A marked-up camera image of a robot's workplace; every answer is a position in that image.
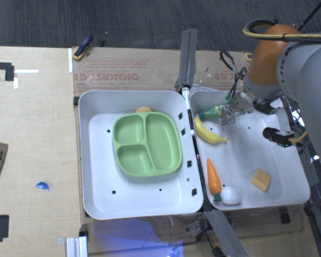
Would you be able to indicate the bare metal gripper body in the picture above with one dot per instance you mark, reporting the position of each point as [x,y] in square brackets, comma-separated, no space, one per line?
[242,104]

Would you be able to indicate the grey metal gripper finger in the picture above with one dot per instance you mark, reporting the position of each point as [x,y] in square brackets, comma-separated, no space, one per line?
[225,119]
[235,115]

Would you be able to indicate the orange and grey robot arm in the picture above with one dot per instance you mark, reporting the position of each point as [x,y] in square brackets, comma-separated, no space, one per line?
[302,71]

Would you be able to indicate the green bottle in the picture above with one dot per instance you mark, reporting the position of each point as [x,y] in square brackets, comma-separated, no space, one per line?
[210,113]

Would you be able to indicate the yellow banana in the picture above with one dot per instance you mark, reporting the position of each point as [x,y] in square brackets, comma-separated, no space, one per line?
[206,135]

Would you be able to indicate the white plastic tray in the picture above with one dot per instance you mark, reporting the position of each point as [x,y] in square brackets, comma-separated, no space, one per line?
[251,154]
[139,197]

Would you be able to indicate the orange carrot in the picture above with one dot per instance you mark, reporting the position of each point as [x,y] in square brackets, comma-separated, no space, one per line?
[213,177]

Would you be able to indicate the yellow cheese wedge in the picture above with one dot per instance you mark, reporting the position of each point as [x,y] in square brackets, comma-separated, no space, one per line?
[260,179]

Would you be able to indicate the white egg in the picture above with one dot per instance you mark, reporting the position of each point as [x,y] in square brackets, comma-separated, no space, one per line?
[230,195]

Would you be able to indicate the green divided plate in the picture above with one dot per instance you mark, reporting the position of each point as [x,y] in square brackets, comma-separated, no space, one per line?
[149,143]

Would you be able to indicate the orange round biscuit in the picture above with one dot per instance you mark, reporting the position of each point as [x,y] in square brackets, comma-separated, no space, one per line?
[143,109]

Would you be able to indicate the brown cardboard board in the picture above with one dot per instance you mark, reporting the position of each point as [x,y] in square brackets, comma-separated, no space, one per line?
[149,71]

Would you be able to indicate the small blue dome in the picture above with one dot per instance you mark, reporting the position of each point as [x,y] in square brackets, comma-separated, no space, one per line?
[42,185]

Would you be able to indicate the black cylinder on white bracket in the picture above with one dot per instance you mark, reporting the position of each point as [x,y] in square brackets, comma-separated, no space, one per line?
[276,136]

